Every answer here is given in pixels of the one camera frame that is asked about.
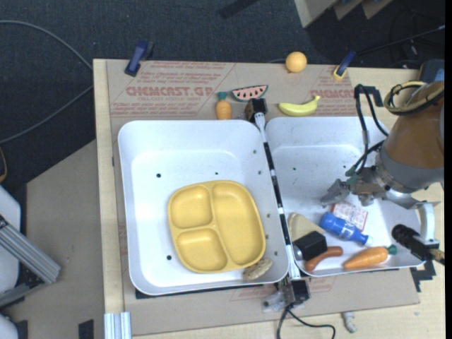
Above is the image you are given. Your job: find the thin black and white rod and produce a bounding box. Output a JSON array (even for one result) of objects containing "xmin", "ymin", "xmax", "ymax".
[{"xmin": 254, "ymin": 112, "xmax": 302, "ymax": 281}]

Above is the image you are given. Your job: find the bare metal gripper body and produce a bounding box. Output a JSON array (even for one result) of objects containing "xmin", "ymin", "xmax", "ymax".
[{"xmin": 347, "ymin": 167, "xmax": 397, "ymax": 207}]

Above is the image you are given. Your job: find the long orange carrot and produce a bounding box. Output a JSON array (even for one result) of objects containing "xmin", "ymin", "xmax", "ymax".
[{"xmin": 343, "ymin": 244, "xmax": 398, "ymax": 270}]

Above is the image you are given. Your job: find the orange ball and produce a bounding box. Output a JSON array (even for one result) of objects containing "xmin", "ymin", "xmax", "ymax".
[{"xmin": 285, "ymin": 51, "xmax": 308, "ymax": 74}]

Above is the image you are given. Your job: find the white packet with red print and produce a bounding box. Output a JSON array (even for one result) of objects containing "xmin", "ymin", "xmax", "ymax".
[{"xmin": 330, "ymin": 202, "xmax": 369, "ymax": 231}]

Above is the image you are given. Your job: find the black cylinder on white bracket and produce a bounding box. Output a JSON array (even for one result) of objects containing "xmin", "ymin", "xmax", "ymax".
[{"xmin": 391, "ymin": 199, "xmax": 441, "ymax": 261}]

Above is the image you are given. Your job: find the blue bottle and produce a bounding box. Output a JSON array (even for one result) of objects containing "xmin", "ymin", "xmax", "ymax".
[{"xmin": 319, "ymin": 211, "xmax": 374, "ymax": 247}]

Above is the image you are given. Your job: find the brown cardboard board red print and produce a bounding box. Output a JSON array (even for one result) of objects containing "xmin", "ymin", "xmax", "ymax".
[{"xmin": 105, "ymin": 60, "xmax": 422, "ymax": 326}]

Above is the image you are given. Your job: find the watermelon slice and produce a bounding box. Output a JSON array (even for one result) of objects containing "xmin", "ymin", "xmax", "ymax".
[{"xmin": 230, "ymin": 84, "xmax": 270, "ymax": 103}]

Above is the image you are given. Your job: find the orange-brown sausage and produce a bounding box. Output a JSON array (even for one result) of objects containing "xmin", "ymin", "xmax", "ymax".
[{"xmin": 304, "ymin": 245, "xmax": 344, "ymax": 273}]

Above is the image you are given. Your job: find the yellow divided plate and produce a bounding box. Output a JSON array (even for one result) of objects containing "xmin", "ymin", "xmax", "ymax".
[{"xmin": 167, "ymin": 179, "xmax": 267, "ymax": 274}]

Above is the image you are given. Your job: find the black cube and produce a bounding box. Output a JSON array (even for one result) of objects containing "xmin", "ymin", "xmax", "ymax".
[{"xmin": 292, "ymin": 230, "xmax": 328, "ymax": 261}]

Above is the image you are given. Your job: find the white plastic tray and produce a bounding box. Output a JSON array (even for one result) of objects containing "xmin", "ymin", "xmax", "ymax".
[
  {"xmin": 117, "ymin": 119, "xmax": 291, "ymax": 297},
  {"xmin": 264, "ymin": 116, "xmax": 427, "ymax": 278}
]

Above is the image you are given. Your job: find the beige biscuit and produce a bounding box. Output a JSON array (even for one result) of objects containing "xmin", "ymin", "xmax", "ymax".
[{"xmin": 242, "ymin": 257, "xmax": 274, "ymax": 282}]

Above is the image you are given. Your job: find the yellow banana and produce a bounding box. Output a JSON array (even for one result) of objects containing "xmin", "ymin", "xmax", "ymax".
[{"xmin": 278, "ymin": 95, "xmax": 322, "ymax": 117}]

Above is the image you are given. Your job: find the pale yellow cheese wedge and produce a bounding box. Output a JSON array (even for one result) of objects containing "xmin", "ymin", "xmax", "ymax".
[{"xmin": 287, "ymin": 212, "xmax": 327, "ymax": 244}]

